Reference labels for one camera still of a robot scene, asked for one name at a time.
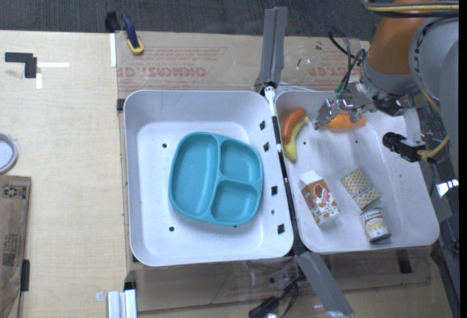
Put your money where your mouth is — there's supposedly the yellow and green packet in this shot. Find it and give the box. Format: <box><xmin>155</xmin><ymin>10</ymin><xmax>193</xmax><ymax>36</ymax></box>
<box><xmin>339</xmin><ymin>167</ymin><xmax>382</xmax><ymax>211</ymax></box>

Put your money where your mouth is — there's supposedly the orange carrot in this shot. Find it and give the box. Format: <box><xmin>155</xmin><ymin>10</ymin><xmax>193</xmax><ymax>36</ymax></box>
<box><xmin>325</xmin><ymin>112</ymin><xmax>367</xmax><ymax>131</ymax></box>

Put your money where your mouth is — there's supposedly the brown cardboard board red print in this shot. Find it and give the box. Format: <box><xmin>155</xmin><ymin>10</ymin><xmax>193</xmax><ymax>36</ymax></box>
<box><xmin>115</xmin><ymin>30</ymin><xmax>432</xmax><ymax>312</ymax></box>

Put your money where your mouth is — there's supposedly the white plastic tray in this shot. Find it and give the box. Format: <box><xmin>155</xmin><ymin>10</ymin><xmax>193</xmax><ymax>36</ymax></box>
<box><xmin>274</xmin><ymin>88</ymin><xmax>441</xmax><ymax>255</ymax></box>
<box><xmin>123</xmin><ymin>89</ymin><xmax>295</xmax><ymax>268</ymax></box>

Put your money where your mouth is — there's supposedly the brown paper bag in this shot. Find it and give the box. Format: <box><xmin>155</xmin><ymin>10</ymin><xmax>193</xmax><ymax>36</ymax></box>
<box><xmin>0</xmin><ymin>174</ymin><xmax>32</xmax><ymax>318</ymax></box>

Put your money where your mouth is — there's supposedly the blue divided plate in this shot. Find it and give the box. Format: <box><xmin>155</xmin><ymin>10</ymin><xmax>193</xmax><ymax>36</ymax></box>
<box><xmin>168</xmin><ymin>131</ymin><xmax>265</xmax><ymax>227</ymax></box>

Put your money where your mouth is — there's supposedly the orange sausage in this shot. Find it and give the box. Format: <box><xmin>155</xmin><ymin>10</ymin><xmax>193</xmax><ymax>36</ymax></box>
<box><xmin>280</xmin><ymin>107</ymin><xmax>307</xmax><ymax>143</ymax></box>

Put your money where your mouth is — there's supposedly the black cylinder on white bracket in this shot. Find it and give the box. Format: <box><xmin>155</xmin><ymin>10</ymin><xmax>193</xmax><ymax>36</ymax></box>
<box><xmin>382</xmin><ymin>108</ymin><xmax>427</xmax><ymax>163</ymax></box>

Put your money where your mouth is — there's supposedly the yellow banana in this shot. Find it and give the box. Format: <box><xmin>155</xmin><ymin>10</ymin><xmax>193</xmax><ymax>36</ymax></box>
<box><xmin>283</xmin><ymin>115</ymin><xmax>310</xmax><ymax>163</ymax></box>

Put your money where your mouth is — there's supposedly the white and orange carton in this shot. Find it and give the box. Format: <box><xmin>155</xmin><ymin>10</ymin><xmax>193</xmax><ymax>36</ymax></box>
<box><xmin>298</xmin><ymin>169</ymin><xmax>341</xmax><ymax>228</ymax></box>

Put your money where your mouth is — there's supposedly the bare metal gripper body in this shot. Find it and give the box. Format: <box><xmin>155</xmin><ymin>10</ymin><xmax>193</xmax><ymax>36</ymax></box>
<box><xmin>336</xmin><ymin>82</ymin><xmax>417</xmax><ymax>117</ymax></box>

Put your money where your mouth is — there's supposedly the small white and red can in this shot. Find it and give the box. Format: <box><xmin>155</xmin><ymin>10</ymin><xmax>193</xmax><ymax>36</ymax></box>
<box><xmin>360</xmin><ymin>207</ymin><xmax>393</xmax><ymax>243</ymax></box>

